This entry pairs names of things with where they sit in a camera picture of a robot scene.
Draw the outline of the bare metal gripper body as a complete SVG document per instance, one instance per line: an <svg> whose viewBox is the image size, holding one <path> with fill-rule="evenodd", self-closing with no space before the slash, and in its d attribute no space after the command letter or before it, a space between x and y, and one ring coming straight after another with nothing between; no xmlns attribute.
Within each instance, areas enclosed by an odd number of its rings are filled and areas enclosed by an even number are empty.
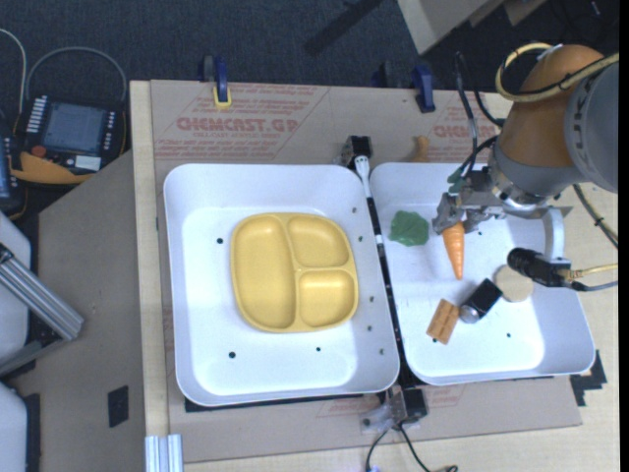
<svg viewBox="0 0 629 472"><path fill-rule="evenodd" d="M501 171L473 171L461 185L455 205L471 218L512 214L528 217L541 206L542 198L526 192Z"/></svg>

